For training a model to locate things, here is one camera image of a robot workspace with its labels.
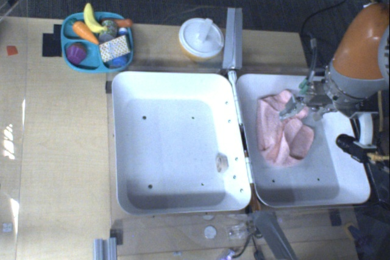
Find blue divided plate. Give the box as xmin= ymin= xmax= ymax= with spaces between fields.
xmin=60 ymin=11 xmax=135 ymax=74

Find orange carrot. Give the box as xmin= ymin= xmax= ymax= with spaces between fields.
xmin=71 ymin=20 xmax=100 ymax=46

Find yellow banana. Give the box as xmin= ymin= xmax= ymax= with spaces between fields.
xmin=82 ymin=2 xmax=108 ymax=35

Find yellow cup with white lid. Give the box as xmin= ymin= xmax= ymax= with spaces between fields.
xmin=178 ymin=17 xmax=225 ymax=63

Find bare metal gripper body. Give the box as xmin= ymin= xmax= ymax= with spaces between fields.
xmin=299 ymin=80 xmax=339 ymax=116

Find white plastic tray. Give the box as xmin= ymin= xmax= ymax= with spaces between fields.
xmin=236 ymin=73 xmax=372 ymax=209
xmin=111 ymin=71 xmax=252 ymax=217

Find patterned white carton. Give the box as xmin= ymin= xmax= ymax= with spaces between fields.
xmin=98 ymin=34 xmax=132 ymax=63

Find clear plastic ring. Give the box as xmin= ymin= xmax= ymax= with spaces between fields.
xmin=215 ymin=152 xmax=230 ymax=174

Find blue cube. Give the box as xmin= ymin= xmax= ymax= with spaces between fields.
xmin=107 ymin=54 xmax=129 ymax=69

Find clear plastic bottle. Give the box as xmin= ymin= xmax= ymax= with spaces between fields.
xmin=226 ymin=220 xmax=257 ymax=240

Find pink cloth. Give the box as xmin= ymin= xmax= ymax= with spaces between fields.
xmin=255 ymin=89 xmax=315 ymax=168

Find black cylinder on white bracket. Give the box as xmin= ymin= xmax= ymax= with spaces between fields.
xmin=335 ymin=111 xmax=379 ymax=163

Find green can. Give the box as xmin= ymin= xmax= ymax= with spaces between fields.
xmin=100 ymin=19 xmax=119 ymax=39

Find purple grapes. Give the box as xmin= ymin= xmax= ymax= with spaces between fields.
xmin=65 ymin=42 xmax=88 ymax=66

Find orange sausage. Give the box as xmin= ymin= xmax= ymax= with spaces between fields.
xmin=113 ymin=18 xmax=134 ymax=29

